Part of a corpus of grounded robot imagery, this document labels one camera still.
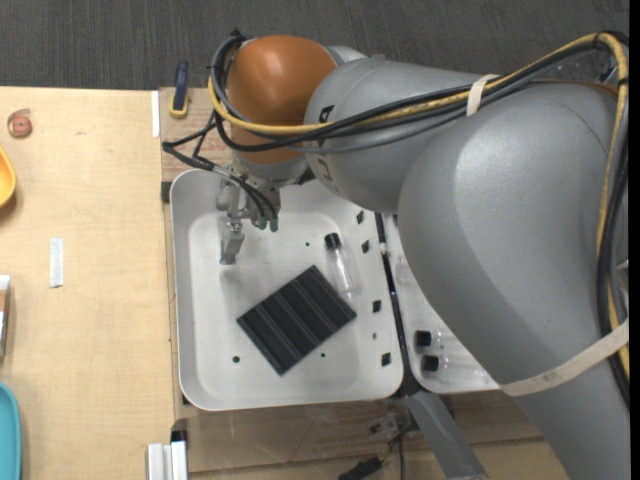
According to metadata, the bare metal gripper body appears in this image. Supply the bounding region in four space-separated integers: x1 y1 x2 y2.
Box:
227 163 282 225

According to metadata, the white plastic tray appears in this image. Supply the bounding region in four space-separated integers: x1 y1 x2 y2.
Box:
168 167 405 413
383 207 502 395

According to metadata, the black ribbed rectangular pad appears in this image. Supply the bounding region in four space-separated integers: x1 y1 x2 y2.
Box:
235 264 358 377

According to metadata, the clear plastic bottle black cap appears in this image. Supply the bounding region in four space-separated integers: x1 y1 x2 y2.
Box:
323 232 363 302
420 353 495 385
414 328 454 357

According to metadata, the yellow plate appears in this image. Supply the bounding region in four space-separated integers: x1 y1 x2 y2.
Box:
0 144 18 210

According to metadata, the brown round biscuit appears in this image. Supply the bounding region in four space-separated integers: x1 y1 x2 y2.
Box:
6 108 34 139

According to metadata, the blue plate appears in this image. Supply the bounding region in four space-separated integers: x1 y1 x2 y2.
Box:
0 381 23 480

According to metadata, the black block with thin wires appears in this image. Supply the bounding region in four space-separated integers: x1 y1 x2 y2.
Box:
338 456 384 480

